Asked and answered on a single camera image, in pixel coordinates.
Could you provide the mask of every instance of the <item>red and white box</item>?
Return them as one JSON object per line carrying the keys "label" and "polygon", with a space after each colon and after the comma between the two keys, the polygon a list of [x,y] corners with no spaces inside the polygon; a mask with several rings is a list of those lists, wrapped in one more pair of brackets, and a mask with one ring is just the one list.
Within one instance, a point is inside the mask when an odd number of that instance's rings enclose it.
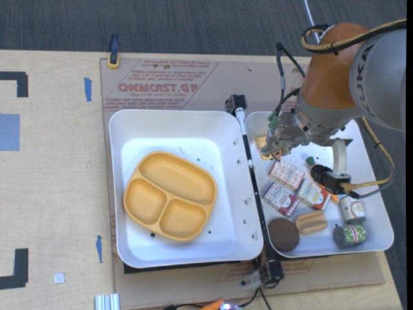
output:
{"label": "red and white box", "polygon": [[285,161],[276,161],[268,176],[289,189],[296,191],[303,181],[304,172]]}
{"label": "red and white box", "polygon": [[291,216],[294,209],[299,205],[299,200],[277,183],[270,186],[263,199],[285,217]]}
{"label": "red and white box", "polygon": [[296,196],[309,207],[323,211],[331,199],[331,194],[328,191],[306,179],[303,180]]}

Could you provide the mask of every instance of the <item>black corner marker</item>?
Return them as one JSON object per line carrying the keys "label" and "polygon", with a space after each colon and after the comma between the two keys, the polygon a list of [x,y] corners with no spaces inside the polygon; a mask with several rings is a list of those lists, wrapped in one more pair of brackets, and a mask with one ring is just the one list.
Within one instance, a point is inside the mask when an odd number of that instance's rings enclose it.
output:
{"label": "black corner marker", "polygon": [[0,276],[0,289],[25,287],[28,282],[28,249],[15,249],[12,276]]}
{"label": "black corner marker", "polygon": [[17,97],[28,97],[28,81],[27,74],[23,71],[0,71],[0,80],[16,80],[17,82]]}

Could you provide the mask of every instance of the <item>green can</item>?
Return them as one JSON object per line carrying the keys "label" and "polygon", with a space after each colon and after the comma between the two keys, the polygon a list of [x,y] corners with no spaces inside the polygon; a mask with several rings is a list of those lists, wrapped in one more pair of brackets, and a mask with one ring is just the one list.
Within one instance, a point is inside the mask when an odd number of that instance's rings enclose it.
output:
{"label": "green can", "polygon": [[366,240],[367,232],[362,223],[336,226],[333,232],[334,241],[340,248],[352,247]]}

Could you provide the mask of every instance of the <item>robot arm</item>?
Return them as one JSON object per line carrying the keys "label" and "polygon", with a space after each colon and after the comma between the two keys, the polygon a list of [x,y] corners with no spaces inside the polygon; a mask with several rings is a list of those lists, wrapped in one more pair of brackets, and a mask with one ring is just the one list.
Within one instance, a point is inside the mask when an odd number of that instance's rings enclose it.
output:
{"label": "robot arm", "polygon": [[[310,142],[332,146],[334,169],[330,191],[341,194],[341,183],[350,176],[343,171],[345,145],[331,139],[352,119],[362,117],[405,134],[407,20],[388,23],[369,31],[355,23],[315,26],[303,34],[303,46],[314,53],[297,93],[295,108],[271,115],[264,155],[287,155]],[[319,45],[309,45],[307,36],[322,32]]]}

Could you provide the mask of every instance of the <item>table surface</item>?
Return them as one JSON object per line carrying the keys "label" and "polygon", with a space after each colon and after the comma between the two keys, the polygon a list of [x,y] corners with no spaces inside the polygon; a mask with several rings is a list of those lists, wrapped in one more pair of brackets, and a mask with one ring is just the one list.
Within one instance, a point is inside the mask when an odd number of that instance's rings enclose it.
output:
{"label": "table surface", "polygon": [[[123,57],[249,61],[272,57],[122,54]],[[114,293],[100,60],[105,52],[0,51],[0,71],[28,74],[28,98],[16,81],[0,81],[0,114],[20,115],[20,148],[0,150],[0,277],[13,275],[15,249],[29,249],[28,283],[0,289],[3,309],[93,309]],[[85,96],[92,81],[92,101]],[[384,284],[283,294],[273,309],[402,309],[384,252]],[[66,281],[56,284],[56,273]],[[261,297],[254,309],[266,309]]]}

